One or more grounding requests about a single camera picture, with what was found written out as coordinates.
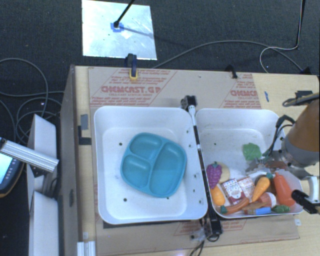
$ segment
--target white tray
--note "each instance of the white tray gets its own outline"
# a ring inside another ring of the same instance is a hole
[[[190,115],[180,108],[104,106],[94,114],[98,210],[110,224],[197,220],[208,209]],[[130,140],[152,133],[178,143],[187,156],[182,182],[170,198],[140,192],[123,181],[122,157]]]
[[[203,108],[199,110],[196,113],[196,121],[205,167],[217,161],[227,165],[230,170],[230,179],[246,177],[245,170],[249,165],[242,153],[242,146],[254,143],[260,147],[262,153],[265,152],[273,141],[278,118],[274,112],[261,109]],[[281,141],[278,139],[274,150],[280,148]],[[288,171],[280,171],[279,174],[284,175],[291,190],[302,191],[300,180],[293,174]],[[219,206],[213,205],[213,207],[226,219],[257,217],[243,213],[221,214]],[[302,211],[303,207],[295,203],[290,207],[290,212],[283,214],[299,214]]]

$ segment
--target metal plate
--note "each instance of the metal plate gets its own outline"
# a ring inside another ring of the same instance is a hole
[[[127,7],[124,3],[82,0],[82,49],[84,56],[157,60],[149,6],[133,4],[120,21],[113,23]]]

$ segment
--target black carpet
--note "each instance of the black carpet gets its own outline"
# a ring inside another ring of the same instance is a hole
[[[110,1],[128,3],[129,0]],[[200,44],[222,40],[255,41],[268,46],[295,46],[301,0],[136,0],[149,5],[158,61],[139,60],[138,67],[151,68]],[[22,58],[37,65],[45,75],[49,91],[63,91],[71,64],[123,67],[123,59],[82,55],[82,8],[80,0],[0,0],[0,61]],[[320,2],[305,4],[298,49],[284,52],[302,70],[319,75]],[[161,68],[223,71],[233,65],[236,71],[263,73],[259,55],[263,46],[249,43],[212,44],[179,57]],[[271,50],[263,55],[270,73],[299,74],[294,64]],[[0,63],[0,92],[32,94],[45,91],[45,82],[37,70],[20,61]],[[51,98],[62,101],[62,94]],[[0,94],[0,101],[12,112],[30,97],[16,98]],[[14,140],[14,127],[0,102],[0,137]],[[29,111],[41,111],[44,99],[27,104],[20,117]],[[47,111],[59,112],[49,102]],[[32,116],[21,122],[30,128]],[[26,175],[5,198],[0,198],[0,255],[28,254],[29,215]]]

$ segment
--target blue divided plate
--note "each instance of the blue divided plate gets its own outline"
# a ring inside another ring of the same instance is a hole
[[[187,155],[177,143],[164,137],[139,133],[132,138],[121,162],[121,177],[149,195],[173,195],[184,176]]]

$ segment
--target device screen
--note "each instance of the device screen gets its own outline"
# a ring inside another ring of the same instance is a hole
[[[12,159],[12,157],[0,153],[0,184],[4,180]]]

